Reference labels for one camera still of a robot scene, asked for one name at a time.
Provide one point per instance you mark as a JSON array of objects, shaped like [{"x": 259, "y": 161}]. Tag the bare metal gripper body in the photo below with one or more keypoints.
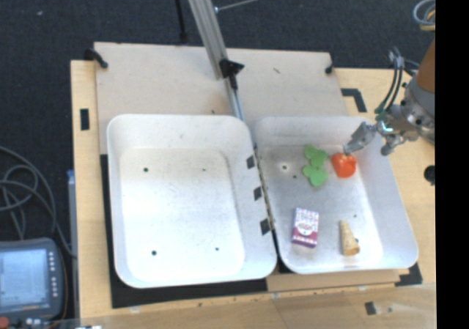
[{"x": 412, "y": 120}]

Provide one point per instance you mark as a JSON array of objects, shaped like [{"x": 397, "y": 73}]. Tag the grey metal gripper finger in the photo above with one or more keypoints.
[
  {"x": 390, "y": 145},
  {"x": 361, "y": 139}
]

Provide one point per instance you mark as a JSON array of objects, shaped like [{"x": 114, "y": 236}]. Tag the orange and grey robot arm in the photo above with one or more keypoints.
[{"x": 427, "y": 74}]

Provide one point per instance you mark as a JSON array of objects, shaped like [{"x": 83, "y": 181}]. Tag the orange-red toy pepper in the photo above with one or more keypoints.
[{"x": 344, "y": 166}]

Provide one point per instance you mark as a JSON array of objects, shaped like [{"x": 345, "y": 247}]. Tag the green toy broccoli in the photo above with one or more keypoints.
[{"x": 315, "y": 166}]

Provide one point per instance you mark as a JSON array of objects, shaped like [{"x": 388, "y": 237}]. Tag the white plastic tray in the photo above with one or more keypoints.
[
  {"x": 183, "y": 210},
  {"x": 329, "y": 206}
]

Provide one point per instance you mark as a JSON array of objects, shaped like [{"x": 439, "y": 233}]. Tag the tan ice cream cone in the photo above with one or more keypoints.
[{"x": 348, "y": 239}]

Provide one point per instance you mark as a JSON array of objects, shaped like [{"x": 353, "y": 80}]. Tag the purple and white carton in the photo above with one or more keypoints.
[{"x": 305, "y": 228}]

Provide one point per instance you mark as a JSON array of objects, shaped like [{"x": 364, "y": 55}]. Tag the pale wooden board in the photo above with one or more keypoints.
[{"x": 165, "y": 82}]

